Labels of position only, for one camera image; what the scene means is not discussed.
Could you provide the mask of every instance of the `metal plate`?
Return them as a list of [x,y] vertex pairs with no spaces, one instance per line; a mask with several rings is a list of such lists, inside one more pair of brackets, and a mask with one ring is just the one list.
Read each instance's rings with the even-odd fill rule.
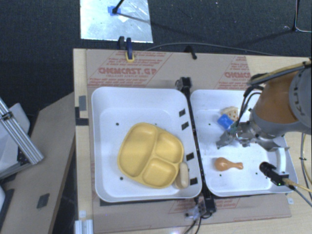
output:
[[113,15],[110,10],[119,1],[80,0],[81,38],[118,40],[124,36],[134,42],[153,43],[147,0],[125,0],[120,13]]

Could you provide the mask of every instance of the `black bracket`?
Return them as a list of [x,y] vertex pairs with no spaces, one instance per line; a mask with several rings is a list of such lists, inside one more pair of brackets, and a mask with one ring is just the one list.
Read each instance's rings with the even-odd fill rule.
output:
[[5,113],[4,115],[1,115],[0,120],[8,120],[12,117],[13,117],[13,113],[10,111],[10,112]]
[[191,99],[190,99],[190,95],[191,95],[190,88],[192,87],[191,78],[190,77],[181,77],[179,80],[176,81],[175,86],[179,91],[181,91],[185,95],[187,103],[188,103],[190,118],[191,118],[191,125],[192,125],[193,136],[194,136],[194,142],[195,142],[196,153],[197,153],[199,169],[200,169],[200,176],[201,176],[201,180],[202,180],[202,184],[203,184],[201,192],[204,195],[206,211],[208,213],[214,213],[214,212],[216,212],[215,201],[213,199],[212,193],[209,191],[207,184],[206,184],[206,179],[205,179],[203,164],[201,162],[201,155],[200,155],[199,144],[198,144],[198,139],[197,139],[197,132],[196,132],[196,128],[195,128],[194,115],[193,115],[193,110],[192,110],[192,105],[191,105]]
[[283,174],[280,175],[276,172],[276,167],[268,162],[262,162],[259,166],[260,171],[263,172],[263,174],[270,178],[273,184],[277,186],[285,185],[285,182],[283,181],[284,178],[288,178],[289,174]]
[[80,109],[75,107],[76,126],[89,126],[88,118],[80,118]]
[[29,163],[26,155],[19,148],[18,148],[17,161],[19,162],[21,166]]
[[193,60],[197,59],[197,55],[195,54],[194,48],[190,45],[186,46],[184,49],[184,53],[191,53]]

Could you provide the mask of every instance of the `blue toy object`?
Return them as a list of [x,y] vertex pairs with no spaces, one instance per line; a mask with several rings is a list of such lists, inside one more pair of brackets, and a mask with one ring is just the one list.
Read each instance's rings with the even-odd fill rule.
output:
[[226,114],[224,114],[218,119],[217,122],[225,129],[228,129],[234,121],[232,121]]

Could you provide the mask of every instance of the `cable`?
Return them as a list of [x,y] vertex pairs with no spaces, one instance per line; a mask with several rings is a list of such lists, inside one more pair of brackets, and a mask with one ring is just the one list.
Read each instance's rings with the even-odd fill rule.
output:
[[261,55],[266,55],[266,56],[273,56],[273,57],[277,57],[278,56],[278,55],[273,55],[273,54],[269,54],[269,53],[265,53],[265,52],[261,52],[261,51],[256,51],[256,50],[228,47],[228,46],[222,46],[222,45],[216,45],[216,44],[210,44],[210,43],[201,43],[201,42],[172,42],[172,43],[165,43],[165,44],[156,45],[154,47],[145,49],[143,51],[150,51],[150,50],[153,50],[153,49],[157,49],[157,48],[161,48],[161,47],[165,47],[165,46],[173,46],[173,45],[201,45],[201,46],[209,46],[209,47],[216,47],[216,48],[223,48],[223,49],[245,51],[245,52],[256,53],[256,54],[261,54]]
[[310,183],[311,183],[311,179],[309,177],[309,174],[308,174],[308,171],[307,171],[307,167],[305,166],[305,163],[304,163],[304,148],[303,148],[303,145],[304,145],[305,137],[306,137],[306,135],[304,133],[302,133],[301,134],[301,145],[300,145],[300,159],[301,159],[301,169],[302,169],[302,174],[303,174],[303,177],[304,177],[304,181],[306,182],[307,188],[309,188],[307,177],[308,177],[308,180],[310,181]]
[[246,111],[246,109],[247,109],[247,107],[248,107],[248,103],[249,103],[251,97],[254,96],[254,95],[260,95],[260,94],[261,94],[260,92],[252,93],[252,94],[248,97],[247,102],[245,103],[246,98],[247,98],[247,96],[248,96],[248,94],[249,94],[250,92],[249,92],[248,89],[247,89],[246,92],[245,92],[245,94],[244,94],[244,99],[243,99],[242,105],[241,105],[241,107],[240,107],[240,112],[239,112],[238,120],[236,121],[236,127],[238,126],[238,124],[239,124],[239,122],[240,122],[240,120],[241,120],[243,114],[245,113],[245,111]]
[[296,31],[304,32],[304,33],[311,33],[310,30],[301,30],[301,29],[299,29],[297,27],[297,19],[298,19],[298,11],[299,11],[299,1],[300,0],[296,0],[296,11],[295,11],[295,15],[294,15],[293,27],[296,29]]
[[246,111],[247,107],[248,107],[248,103],[251,99],[251,97],[253,97],[254,95],[260,95],[261,93],[260,92],[255,92],[255,93],[252,93],[249,97],[248,97],[248,100],[247,102],[245,103],[245,107],[244,107],[244,112]]
[[310,175],[309,175],[308,169],[307,169],[306,164],[305,164],[305,162],[304,162],[304,161],[306,160],[306,159],[304,158],[304,148],[303,148],[305,138],[306,138],[306,135],[305,135],[305,134],[302,134],[302,135],[301,135],[301,157],[300,157],[300,159],[302,160],[301,165],[303,165],[303,169],[304,169],[304,171],[305,171],[304,177],[305,177],[305,175],[306,175],[306,177],[308,178],[308,181],[310,182],[310,184],[312,184],[311,177],[310,177]]
[[311,61],[306,61],[304,63],[299,63],[299,64],[295,64],[295,65],[291,65],[291,66],[287,66],[284,68],[280,68],[277,70],[274,70],[272,72],[263,74],[261,76],[256,76],[252,79],[250,79],[247,84],[248,85],[257,85],[257,84],[262,84],[268,80],[295,72],[295,71],[300,71],[302,69],[305,68],[311,68]]
[[195,224],[196,224],[196,220],[194,220],[193,224],[186,230],[184,234],[189,233],[189,231],[194,227]]
[[197,233],[198,233],[199,228],[200,228],[200,224],[201,224],[201,218],[199,219],[198,227],[197,227],[197,230],[196,230],[196,232],[195,232],[194,234],[197,234]]
[[[196,232],[195,232],[194,234],[197,234],[197,233],[198,233],[199,228],[200,228],[200,225],[201,225],[201,220],[202,220],[202,219],[208,219],[208,218],[210,218],[212,215],[213,215],[213,214],[210,213],[208,216],[203,215],[203,216],[200,217],[197,230],[196,230]],[[187,234],[187,233],[194,227],[195,224],[196,224],[196,221],[193,222],[193,224],[186,230],[186,232],[185,232],[184,234]]]
[[301,192],[299,192],[295,187],[291,187],[291,189],[294,190],[296,193],[298,193],[312,207],[312,203],[308,201],[308,199],[304,197]]
[[299,184],[293,182],[292,180],[290,180],[289,178],[283,178],[282,180],[283,180],[283,182],[284,182],[286,185],[297,186],[297,187],[299,187],[299,188],[301,188],[301,189],[303,189],[303,190],[306,190],[306,191],[312,193],[312,190],[311,190],[311,189],[309,189],[309,188],[307,188],[307,187],[304,187],[303,185],[299,185]]

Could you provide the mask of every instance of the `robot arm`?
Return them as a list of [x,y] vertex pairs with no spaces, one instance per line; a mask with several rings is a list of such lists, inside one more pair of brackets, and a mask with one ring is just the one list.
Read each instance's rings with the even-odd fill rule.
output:
[[256,142],[270,151],[279,147],[273,139],[287,132],[311,134],[311,61],[256,76],[249,84],[264,82],[249,121],[235,122],[220,137],[218,148],[236,139],[244,147]]

